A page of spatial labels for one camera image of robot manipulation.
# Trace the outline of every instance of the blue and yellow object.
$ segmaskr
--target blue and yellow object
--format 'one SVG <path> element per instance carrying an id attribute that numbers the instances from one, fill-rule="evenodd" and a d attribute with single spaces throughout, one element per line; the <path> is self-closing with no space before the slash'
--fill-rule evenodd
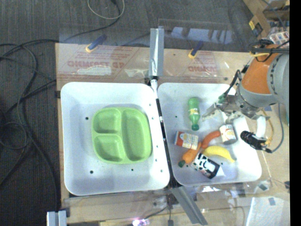
<path id="1" fill-rule="evenodd" d="M 93 50 L 96 49 L 96 47 L 98 45 L 103 44 L 103 42 L 107 39 L 107 36 L 105 34 L 103 34 L 102 36 L 100 36 L 99 38 L 97 38 L 95 41 L 93 41 L 92 43 L 90 43 L 89 45 L 86 46 L 86 51 L 88 53 L 91 53 Z"/>
<path id="2" fill-rule="evenodd" d="M 188 57 L 194 59 L 197 56 L 197 51 L 203 46 L 203 41 L 198 42 L 198 45 L 190 51 Z"/>

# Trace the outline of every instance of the carrot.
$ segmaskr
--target carrot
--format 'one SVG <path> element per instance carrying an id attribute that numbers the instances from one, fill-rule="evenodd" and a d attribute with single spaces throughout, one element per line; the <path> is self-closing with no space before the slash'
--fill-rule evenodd
<path id="1" fill-rule="evenodd" d="M 182 156 L 182 160 L 179 161 L 178 165 L 179 167 L 183 167 L 186 164 L 192 163 L 192 161 L 196 158 L 199 152 L 203 152 L 209 145 L 209 142 L 217 137 L 221 136 L 221 132 L 219 130 L 215 130 L 213 132 L 210 132 L 208 135 L 205 136 L 202 142 L 198 143 L 198 147 L 196 150 L 189 149 L 187 152 L 185 152 Z"/>

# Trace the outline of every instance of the gray carpet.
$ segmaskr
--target gray carpet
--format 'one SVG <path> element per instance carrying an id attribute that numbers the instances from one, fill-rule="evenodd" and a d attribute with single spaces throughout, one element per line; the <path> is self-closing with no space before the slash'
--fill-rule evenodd
<path id="1" fill-rule="evenodd" d="M 116 1 L 122 9 L 121 0 Z M 96 12 L 104 15 L 117 14 L 116 7 L 106 0 L 91 0 L 91 5 Z M 104 27 L 112 22 L 94 15 L 87 7 L 87 0 L 1 0 L 0 17 L 1 55 L 14 47 L 4 45 L 7 43 L 22 44 L 40 39 L 64 41 L 74 34 Z M 132 46 L 149 46 L 150 28 L 159 25 L 172 27 L 170 20 L 174 20 L 187 26 L 230 24 L 235 34 L 233 44 L 208 43 L 203 49 L 247 51 L 248 44 L 255 41 L 248 28 L 251 17 L 242 0 L 125 0 L 124 14 L 113 26 L 76 36 L 68 42 L 88 43 L 105 33 L 108 35 L 106 45 L 129 43 Z M 32 43 L 26 47 L 35 54 L 38 70 L 55 79 L 54 43 Z M 170 37 L 166 37 L 165 47 L 190 49 L 189 43 Z M 22 101 L 19 106 L 22 127 L 16 124 L 3 127 L 7 122 L 20 121 L 16 107 L 9 112 L 7 110 L 18 101 L 32 76 L 32 69 L 25 65 L 34 66 L 30 52 L 25 49 L 15 50 L 7 57 L 19 63 L 0 59 L 1 138 L 5 144 L 14 145 L 15 148 L 25 147 L 12 150 L 0 145 L 0 182 L 5 178 L 0 185 L 0 225 L 45 225 L 46 212 L 60 209 L 55 83 L 50 83 L 39 93 Z M 49 81 L 49 78 L 36 74 L 26 93 Z M 24 144 L 21 128 L 27 131 L 27 144 Z M 20 155 L 22 158 L 15 166 Z"/>

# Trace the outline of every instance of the yellow banana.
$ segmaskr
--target yellow banana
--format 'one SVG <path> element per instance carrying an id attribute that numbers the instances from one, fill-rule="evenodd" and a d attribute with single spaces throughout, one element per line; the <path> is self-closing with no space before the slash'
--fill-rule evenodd
<path id="1" fill-rule="evenodd" d="M 234 162 L 229 151 L 225 147 L 222 147 L 219 145 L 212 145 L 212 146 L 207 147 L 203 151 L 203 155 L 205 155 L 207 157 L 210 157 L 212 155 L 218 155 L 218 156 L 222 156 L 222 157 L 228 159 L 230 162 Z"/>

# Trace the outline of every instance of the green plate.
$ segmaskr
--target green plate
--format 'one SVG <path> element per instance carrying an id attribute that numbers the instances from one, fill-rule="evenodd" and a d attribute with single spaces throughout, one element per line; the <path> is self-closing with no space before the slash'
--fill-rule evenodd
<path id="1" fill-rule="evenodd" d="M 105 162 L 127 164 L 146 160 L 151 154 L 151 131 L 141 111 L 130 107 L 108 107 L 92 119 L 96 155 Z"/>

